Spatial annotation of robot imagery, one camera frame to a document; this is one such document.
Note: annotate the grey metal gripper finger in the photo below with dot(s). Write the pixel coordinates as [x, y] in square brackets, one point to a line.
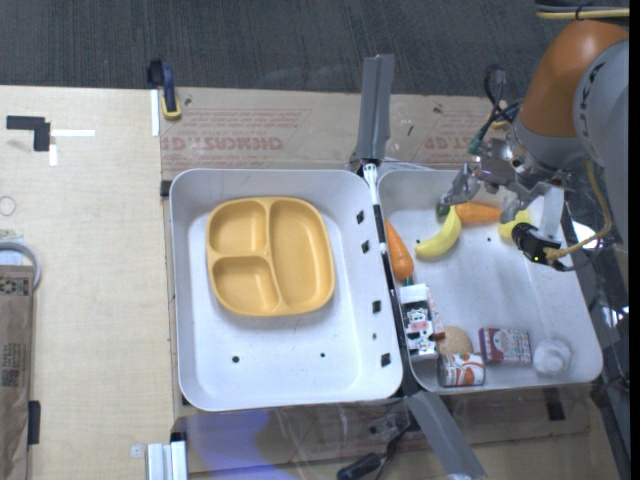
[522, 200]
[462, 185]

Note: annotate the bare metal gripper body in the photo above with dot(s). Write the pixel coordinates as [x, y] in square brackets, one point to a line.
[500, 165]

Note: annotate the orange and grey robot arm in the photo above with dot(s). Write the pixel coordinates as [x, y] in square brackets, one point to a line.
[560, 83]

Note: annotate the yellow toy fruit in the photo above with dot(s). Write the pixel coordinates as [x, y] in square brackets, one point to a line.
[510, 228]

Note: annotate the orange carrot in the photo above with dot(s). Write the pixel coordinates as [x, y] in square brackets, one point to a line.
[477, 213]
[399, 253]

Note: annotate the yellow banana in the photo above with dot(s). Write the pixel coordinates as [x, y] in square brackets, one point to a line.
[442, 240]

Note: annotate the white plastic tray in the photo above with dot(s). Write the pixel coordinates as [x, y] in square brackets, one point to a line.
[280, 363]
[500, 288]

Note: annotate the white bottle with cow print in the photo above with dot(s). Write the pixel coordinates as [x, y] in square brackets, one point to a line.
[417, 318]

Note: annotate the dark red carton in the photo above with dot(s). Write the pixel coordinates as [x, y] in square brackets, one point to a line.
[505, 345]

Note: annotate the brown bread roll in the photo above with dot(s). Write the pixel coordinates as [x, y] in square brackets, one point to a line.
[456, 340]

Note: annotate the orange divided plate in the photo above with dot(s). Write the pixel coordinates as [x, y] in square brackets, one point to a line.
[300, 248]

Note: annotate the orange and white can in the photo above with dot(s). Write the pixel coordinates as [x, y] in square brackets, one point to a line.
[460, 369]

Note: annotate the brown cardboard board red print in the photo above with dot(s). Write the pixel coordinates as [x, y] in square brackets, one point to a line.
[280, 133]

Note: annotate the clear tape roll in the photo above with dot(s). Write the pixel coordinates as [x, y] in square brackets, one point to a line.
[30, 255]

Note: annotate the brown paper bag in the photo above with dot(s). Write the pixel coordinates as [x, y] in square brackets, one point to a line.
[15, 368]

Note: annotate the black cylinder on white bracket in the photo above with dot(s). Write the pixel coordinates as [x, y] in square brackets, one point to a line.
[530, 240]

